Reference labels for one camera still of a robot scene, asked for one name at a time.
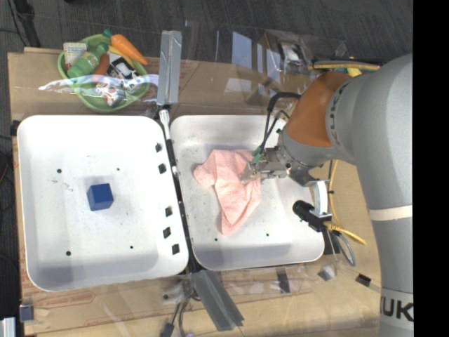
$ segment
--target hole in tray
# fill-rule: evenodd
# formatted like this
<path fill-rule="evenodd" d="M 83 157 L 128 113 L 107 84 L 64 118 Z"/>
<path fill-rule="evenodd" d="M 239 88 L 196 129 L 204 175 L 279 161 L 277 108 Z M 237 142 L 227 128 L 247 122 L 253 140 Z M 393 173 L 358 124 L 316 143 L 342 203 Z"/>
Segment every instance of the hole in tray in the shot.
<path fill-rule="evenodd" d="M 177 254 L 180 251 L 180 245 L 179 244 L 174 244 L 173 246 L 171 246 L 171 252 L 173 255 Z"/>
<path fill-rule="evenodd" d="M 171 235 L 171 231 L 170 228 L 167 227 L 164 231 L 163 231 L 163 238 L 166 239 L 168 236 Z"/>
<path fill-rule="evenodd" d="M 160 174 L 162 174 L 162 173 L 164 173 L 164 172 L 167 171 L 166 165 L 164 165 L 164 164 L 160 164 L 160 165 L 158 166 L 158 168 L 159 168 L 159 173 L 160 173 Z"/>

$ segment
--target black pole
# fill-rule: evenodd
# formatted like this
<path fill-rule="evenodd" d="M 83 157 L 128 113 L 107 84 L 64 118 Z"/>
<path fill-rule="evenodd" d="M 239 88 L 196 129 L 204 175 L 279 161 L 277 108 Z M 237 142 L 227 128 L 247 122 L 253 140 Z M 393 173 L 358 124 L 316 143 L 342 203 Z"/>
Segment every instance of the black pole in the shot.
<path fill-rule="evenodd" d="M 27 36 L 30 46 L 40 48 L 41 42 L 34 28 L 34 10 L 33 7 L 28 4 L 27 0 L 13 0 L 15 9 L 17 11 L 17 16 L 19 21 L 25 30 L 25 35 Z"/>

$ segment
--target blue cube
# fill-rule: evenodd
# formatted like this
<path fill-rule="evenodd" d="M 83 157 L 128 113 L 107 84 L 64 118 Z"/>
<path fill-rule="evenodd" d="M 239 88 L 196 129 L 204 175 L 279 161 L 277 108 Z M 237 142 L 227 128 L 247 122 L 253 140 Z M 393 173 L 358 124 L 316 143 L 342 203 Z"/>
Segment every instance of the blue cube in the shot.
<path fill-rule="evenodd" d="M 109 186 L 109 183 L 90 186 L 87 191 L 87 199 L 91 211 L 108 209 L 111 207 L 112 202 L 114 202 L 111 186 Z"/>

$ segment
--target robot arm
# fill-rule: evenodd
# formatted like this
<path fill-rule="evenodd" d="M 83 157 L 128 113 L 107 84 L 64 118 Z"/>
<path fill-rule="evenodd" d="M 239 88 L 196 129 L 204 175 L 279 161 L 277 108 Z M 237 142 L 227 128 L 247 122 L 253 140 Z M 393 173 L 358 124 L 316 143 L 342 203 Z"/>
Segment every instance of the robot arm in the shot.
<path fill-rule="evenodd" d="M 297 102 L 277 146 L 242 176 L 290 176 L 305 186 L 315 181 L 308 170 L 329 159 L 356 165 L 379 250 L 381 337 L 414 334 L 412 73 L 411 54 L 354 78 L 323 73 Z"/>

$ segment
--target black floor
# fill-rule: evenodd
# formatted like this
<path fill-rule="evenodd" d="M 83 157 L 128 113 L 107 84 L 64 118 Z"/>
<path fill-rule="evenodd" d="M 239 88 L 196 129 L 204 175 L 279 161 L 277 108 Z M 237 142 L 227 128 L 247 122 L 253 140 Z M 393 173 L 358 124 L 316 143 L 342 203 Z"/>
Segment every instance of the black floor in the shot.
<path fill-rule="evenodd" d="M 29 45 L 22 24 L 16 32 L 7 0 L 0 0 L 0 151 L 11 153 L 7 52 Z M 278 29 L 346 41 L 357 58 L 388 61 L 413 51 L 413 0 L 28 0 L 42 47 L 120 27 L 145 54 L 158 56 L 145 32 L 160 34 L 186 20 Z M 201 49 L 196 58 L 202 56 Z M 0 319 L 18 310 L 18 242 L 13 172 L 0 182 Z"/>

